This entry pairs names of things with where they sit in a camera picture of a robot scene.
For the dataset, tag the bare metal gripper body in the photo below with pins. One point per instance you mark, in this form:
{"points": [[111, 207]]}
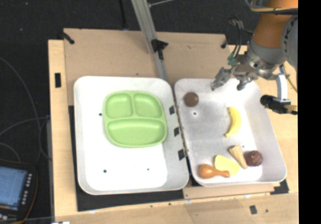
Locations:
{"points": [[253, 67]]}

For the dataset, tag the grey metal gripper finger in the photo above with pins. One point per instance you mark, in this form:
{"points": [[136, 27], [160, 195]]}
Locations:
{"points": [[220, 77], [244, 82]]}

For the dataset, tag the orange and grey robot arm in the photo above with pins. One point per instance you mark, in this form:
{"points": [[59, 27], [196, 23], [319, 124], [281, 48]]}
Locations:
{"points": [[270, 29]]}

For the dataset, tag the brown round biscuit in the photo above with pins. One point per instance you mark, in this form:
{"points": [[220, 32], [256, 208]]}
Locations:
{"points": [[191, 99]]}

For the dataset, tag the yellow banana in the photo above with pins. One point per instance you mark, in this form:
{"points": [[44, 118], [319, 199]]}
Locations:
{"points": [[235, 121]]}

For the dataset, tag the white plastic tray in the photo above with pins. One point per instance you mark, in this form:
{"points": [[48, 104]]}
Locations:
{"points": [[125, 167], [210, 127]]}

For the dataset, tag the beige waffle cone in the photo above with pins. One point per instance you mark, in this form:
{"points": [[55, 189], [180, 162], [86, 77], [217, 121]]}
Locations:
{"points": [[238, 156]]}

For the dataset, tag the brown chocolate ball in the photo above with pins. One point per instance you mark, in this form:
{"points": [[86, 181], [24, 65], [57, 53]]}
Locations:
{"points": [[253, 158]]}

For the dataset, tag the yellow wedge slice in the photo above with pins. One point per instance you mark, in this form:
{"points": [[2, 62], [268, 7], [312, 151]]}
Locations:
{"points": [[227, 165]]}

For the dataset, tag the orange-brown chicken drumstick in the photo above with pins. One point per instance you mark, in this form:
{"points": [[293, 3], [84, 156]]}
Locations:
{"points": [[209, 171]]}

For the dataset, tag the green divided plate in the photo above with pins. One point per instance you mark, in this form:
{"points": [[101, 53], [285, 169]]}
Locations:
{"points": [[134, 120]]}

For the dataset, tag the brown cardboard board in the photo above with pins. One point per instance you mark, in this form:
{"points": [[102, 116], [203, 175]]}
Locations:
{"points": [[113, 54]]}

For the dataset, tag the black cylinder on white bracket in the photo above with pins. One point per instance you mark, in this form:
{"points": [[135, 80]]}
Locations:
{"points": [[276, 103]]}

